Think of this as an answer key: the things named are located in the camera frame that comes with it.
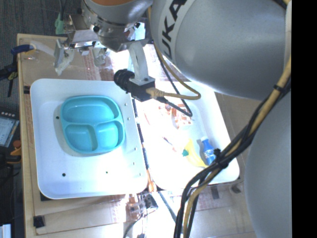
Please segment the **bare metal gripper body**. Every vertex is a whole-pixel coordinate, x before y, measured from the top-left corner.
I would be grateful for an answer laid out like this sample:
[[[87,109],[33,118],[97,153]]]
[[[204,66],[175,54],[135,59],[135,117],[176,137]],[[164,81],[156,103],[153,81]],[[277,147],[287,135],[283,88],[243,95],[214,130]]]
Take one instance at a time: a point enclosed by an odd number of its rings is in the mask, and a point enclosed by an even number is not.
[[[114,52],[128,49],[134,42],[142,46],[150,42],[150,37],[132,37],[128,34],[136,31],[136,24],[111,24],[103,21],[100,17],[84,17],[73,14],[64,21],[65,33],[68,36],[67,46],[77,49],[89,46],[104,46]]]

